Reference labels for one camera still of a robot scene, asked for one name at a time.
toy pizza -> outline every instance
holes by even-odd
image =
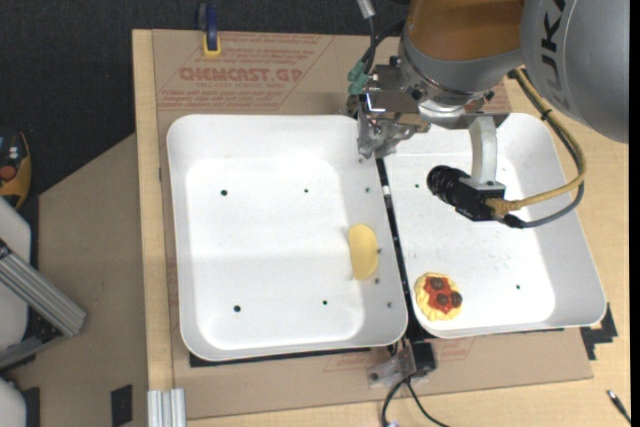
[[[462,294],[445,274],[423,274],[416,281],[414,291],[420,310],[431,321],[451,320],[460,313]]]

cardboard sheet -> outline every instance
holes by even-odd
[[[175,387],[184,388],[190,419],[382,399],[366,369],[386,349],[192,367],[182,342],[166,134],[191,113],[339,114],[346,76],[367,38],[358,36],[222,33],[222,55],[206,59],[195,31],[153,31],[158,144]],[[383,42],[381,62],[397,49]],[[504,87],[486,111],[508,111]],[[438,369],[416,385],[419,394],[511,387],[592,376],[579,330],[434,339]]]

